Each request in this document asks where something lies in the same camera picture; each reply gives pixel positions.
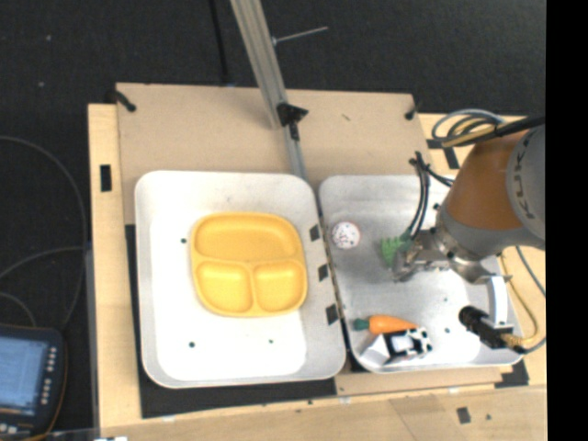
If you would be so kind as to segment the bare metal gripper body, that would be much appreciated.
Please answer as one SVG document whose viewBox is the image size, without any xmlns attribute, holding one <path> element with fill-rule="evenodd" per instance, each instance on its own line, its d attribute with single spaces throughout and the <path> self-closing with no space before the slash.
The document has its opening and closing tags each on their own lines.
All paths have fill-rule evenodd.
<svg viewBox="0 0 588 441">
<path fill-rule="evenodd" d="M 442 232 L 418 232 L 396 247 L 391 273 L 394 280 L 402 282 L 420 272 L 452 270 L 467 282 L 478 284 L 497 275 L 483 265 L 484 259 Z"/>
</svg>

